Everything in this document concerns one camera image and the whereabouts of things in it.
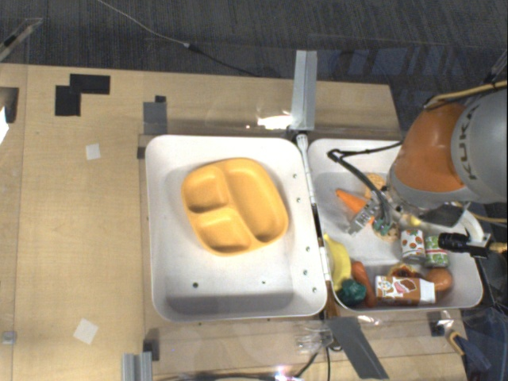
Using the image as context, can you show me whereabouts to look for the brown bread roll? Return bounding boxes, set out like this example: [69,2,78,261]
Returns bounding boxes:
[423,267,454,293]

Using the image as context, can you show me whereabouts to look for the brown and white carton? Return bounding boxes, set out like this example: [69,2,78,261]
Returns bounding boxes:
[374,275,437,306]

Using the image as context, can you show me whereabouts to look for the green broccoli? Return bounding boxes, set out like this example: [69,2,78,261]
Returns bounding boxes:
[337,279,368,307]

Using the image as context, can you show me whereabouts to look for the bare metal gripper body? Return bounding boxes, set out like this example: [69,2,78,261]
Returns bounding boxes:
[373,190,406,229]

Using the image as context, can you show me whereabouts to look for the tan round biscuit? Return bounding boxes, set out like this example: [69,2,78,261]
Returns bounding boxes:
[364,172,387,200]

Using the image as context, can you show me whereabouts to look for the red-brown sausage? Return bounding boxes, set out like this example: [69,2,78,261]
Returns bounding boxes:
[351,260,379,309]

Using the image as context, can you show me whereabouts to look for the white plastic tray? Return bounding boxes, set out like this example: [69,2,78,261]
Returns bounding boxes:
[307,137,485,314]
[144,133,329,324]

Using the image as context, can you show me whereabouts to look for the orange carrot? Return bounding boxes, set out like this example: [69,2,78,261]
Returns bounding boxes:
[335,188,375,225]

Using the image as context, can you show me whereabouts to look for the white can with red print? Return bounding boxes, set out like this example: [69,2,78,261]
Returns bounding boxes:
[400,229,427,265]

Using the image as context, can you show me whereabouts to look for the chocolate chip cookie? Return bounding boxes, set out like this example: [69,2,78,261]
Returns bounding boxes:
[372,221,401,243]

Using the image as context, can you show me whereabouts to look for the yellow banana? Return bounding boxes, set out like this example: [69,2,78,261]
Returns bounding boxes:
[321,233,354,293]

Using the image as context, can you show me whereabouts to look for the orange divided plate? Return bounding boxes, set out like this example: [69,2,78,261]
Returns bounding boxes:
[180,156,290,258]

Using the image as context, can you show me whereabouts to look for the black cylinder on white bracket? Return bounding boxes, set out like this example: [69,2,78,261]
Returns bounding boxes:
[398,204,492,260]

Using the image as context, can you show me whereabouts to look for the white can with green print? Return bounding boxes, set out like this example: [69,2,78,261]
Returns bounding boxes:
[424,235,451,269]

